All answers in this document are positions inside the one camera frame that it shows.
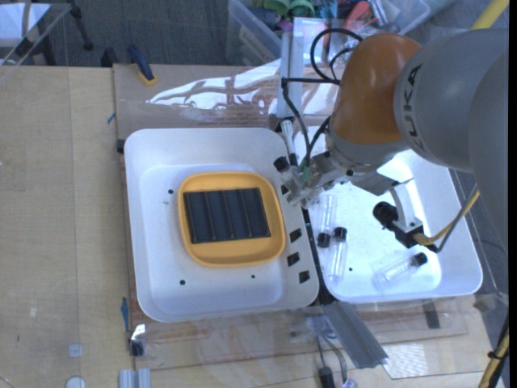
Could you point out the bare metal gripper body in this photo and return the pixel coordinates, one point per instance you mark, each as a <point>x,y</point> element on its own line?
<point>339,172</point>

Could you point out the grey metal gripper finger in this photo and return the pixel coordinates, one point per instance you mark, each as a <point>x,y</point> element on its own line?
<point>295,192</point>
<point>312,198</point>

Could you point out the clear plastic bottle black cap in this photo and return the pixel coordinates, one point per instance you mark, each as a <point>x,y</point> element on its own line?
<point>338,257</point>
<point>280,163</point>
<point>328,212</point>
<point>393,271</point>

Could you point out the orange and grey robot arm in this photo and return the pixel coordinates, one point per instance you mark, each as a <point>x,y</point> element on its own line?
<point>436,95</point>

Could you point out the black grooved rectangular insert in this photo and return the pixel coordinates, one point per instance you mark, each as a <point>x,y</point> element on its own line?
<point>226,216</point>

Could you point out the white plastic tray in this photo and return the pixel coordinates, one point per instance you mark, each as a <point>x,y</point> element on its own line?
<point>226,289</point>
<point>371,241</point>

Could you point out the yellow plate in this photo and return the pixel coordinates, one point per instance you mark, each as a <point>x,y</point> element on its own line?
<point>234,255</point>

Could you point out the large clear plastic storage bin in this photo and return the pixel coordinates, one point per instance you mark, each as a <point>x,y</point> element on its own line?
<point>250,43</point>

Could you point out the black cylinder on white bracket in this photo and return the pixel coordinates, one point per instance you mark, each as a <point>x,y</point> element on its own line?
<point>408,229</point>

